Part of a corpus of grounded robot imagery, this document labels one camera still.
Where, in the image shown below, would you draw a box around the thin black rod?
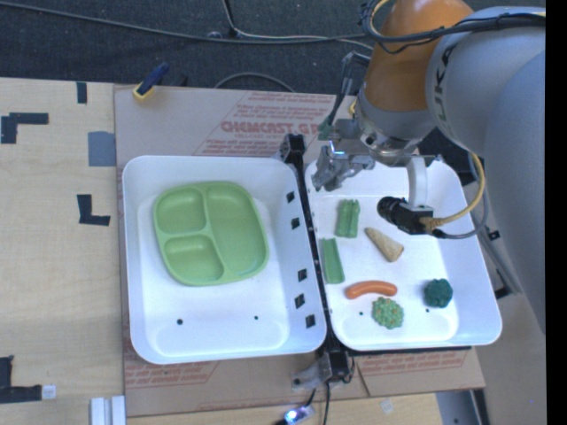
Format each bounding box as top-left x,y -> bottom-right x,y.
291,157 -> 337,354

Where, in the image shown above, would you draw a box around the green divided plate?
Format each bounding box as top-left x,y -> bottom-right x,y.
151,180 -> 271,288

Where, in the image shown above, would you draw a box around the green celery stick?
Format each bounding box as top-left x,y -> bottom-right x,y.
319,236 -> 346,285

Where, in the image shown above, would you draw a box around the brown cardboard board red print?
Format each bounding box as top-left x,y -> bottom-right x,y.
113,83 -> 487,418

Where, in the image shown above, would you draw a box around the black cylinder on white bracket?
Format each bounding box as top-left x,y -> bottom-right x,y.
377,156 -> 436,236

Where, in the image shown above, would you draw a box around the green grapes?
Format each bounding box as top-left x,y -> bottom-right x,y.
370,296 -> 406,331

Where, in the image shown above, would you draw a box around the dark green broccoli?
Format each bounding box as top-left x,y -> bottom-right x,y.
423,277 -> 454,309

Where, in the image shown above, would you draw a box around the green asparagus bundle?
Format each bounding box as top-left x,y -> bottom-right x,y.
333,197 -> 361,239

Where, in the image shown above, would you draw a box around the white plastic tray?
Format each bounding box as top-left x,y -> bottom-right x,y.
304,154 -> 503,352
121,154 -> 329,366

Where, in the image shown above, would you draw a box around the beige pizza slice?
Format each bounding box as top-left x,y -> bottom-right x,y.
364,227 -> 406,264

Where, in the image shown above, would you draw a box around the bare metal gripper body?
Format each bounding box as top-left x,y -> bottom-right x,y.
326,119 -> 420,172

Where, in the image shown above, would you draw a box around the black block with thin wires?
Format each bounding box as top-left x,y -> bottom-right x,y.
324,349 -> 354,383
277,133 -> 307,164

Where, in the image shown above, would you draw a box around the orange sausage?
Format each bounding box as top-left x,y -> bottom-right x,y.
344,280 -> 399,301

